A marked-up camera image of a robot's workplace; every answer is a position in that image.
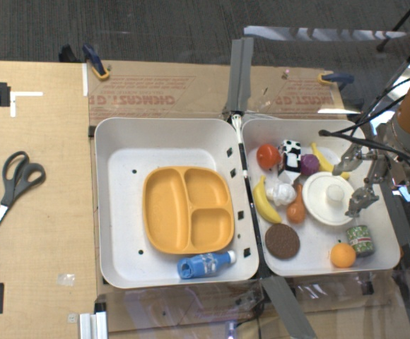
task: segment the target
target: white plate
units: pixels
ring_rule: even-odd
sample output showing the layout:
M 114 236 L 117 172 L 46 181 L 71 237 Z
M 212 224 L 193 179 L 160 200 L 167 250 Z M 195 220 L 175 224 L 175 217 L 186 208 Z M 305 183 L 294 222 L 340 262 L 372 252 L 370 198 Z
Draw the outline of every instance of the white plate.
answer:
M 305 181 L 303 201 L 309 214 L 318 221 L 340 226 L 353 219 L 345 215 L 353 192 L 353 187 L 344 178 L 330 172 L 318 172 Z

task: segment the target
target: orange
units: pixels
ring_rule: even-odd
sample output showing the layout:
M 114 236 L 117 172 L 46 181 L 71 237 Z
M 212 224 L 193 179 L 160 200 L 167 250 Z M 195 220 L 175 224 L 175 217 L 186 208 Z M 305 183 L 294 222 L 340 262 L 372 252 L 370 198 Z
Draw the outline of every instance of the orange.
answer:
M 261 145 L 257 150 L 257 162 L 264 170 L 269 170 L 282 161 L 279 150 L 271 144 Z
M 337 268 L 349 268 L 356 261 L 356 251 L 350 244 L 339 242 L 331 249 L 331 262 Z

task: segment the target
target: white plastic tray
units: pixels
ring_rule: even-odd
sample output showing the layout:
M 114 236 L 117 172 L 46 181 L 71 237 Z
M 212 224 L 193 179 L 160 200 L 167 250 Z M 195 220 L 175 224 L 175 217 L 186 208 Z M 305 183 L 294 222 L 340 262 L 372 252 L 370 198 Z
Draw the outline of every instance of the white plastic tray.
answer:
M 282 140 L 291 139 L 299 141 L 301 153 L 306 154 L 312 153 L 310 143 L 316 142 L 327 159 L 336 164 L 350 143 L 340 138 L 320 137 L 318 131 L 320 129 L 337 131 L 350 125 L 351 122 L 343 120 L 252 119 L 247 121 L 242 128 L 242 139 L 245 144 L 251 187 L 255 187 L 262 174 L 266 175 L 267 183 L 276 179 L 275 172 L 262 170 L 257 163 L 257 149 L 261 144 L 270 143 L 279 146 Z M 358 130 L 355 136 L 363 138 L 362 131 Z M 363 179 L 368 173 L 369 166 L 370 162 L 364 161 L 351 173 L 348 182 L 354 189 L 363 186 Z M 300 176 L 298 180 L 304 183 L 305 178 L 307 177 Z M 286 277 L 384 270 L 395 267 L 400 258 L 399 244 L 380 187 L 375 185 L 374 190 L 380 197 L 379 201 L 362 210 L 359 218 L 337 227 L 323 224 L 310 214 L 307 214 L 303 224 L 292 225 L 286 218 L 286 206 L 279 208 L 283 223 L 293 227 L 300 238 L 299 252 L 288 260 L 278 259 L 266 249 L 264 234 L 271 223 L 257 214 L 268 267 L 276 274 Z M 350 268 L 335 268 L 329 260 L 329 252 L 338 240 L 347 242 L 346 230 L 356 225 L 368 226 L 375 245 L 375 253 L 365 258 L 357 258 Z
M 254 227 L 230 124 L 218 119 L 110 118 L 97 126 L 95 150 L 100 265 L 109 284 L 129 289 L 226 282 L 246 280 L 257 272 Z M 144 231 L 145 178 L 156 168 L 180 165 L 215 170 L 230 190 L 235 234 L 225 249 L 234 250 L 237 258 L 215 277 L 180 279 L 177 262 L 184 256 L 158 251 Z

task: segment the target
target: yellow divided plate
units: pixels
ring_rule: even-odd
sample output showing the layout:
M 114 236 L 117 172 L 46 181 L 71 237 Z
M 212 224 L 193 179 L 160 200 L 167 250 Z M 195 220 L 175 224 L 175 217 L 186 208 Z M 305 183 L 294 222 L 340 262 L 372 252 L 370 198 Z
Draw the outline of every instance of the yellow divided plate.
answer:
M 212 169 L 161 167 L 143 184 L 148 239 L 168 254 L 202 254 L 233 238 L 232 201 L 226 181 Z

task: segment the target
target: plastic lid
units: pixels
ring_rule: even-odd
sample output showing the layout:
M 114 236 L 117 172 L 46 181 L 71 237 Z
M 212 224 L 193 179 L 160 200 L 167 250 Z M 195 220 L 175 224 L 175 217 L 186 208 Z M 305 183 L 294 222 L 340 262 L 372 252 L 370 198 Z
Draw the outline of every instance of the plastic lid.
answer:
M 227 254 L 230 257 L 230 263 L 234 263 L 236 261 L 236 255 L 233 250 L 227 251 Z
M 192 268 L 188 263 L 187 258 L 182 258 L 177 264 L 178 273 L 182 279 L 192 278 Z
M 304 183 L 304 205 L 318 221 L 331 226 L 344 225 L 353 219 L 345 215 L 353 192 L 353 187 L 342 177 L 318 172 Z

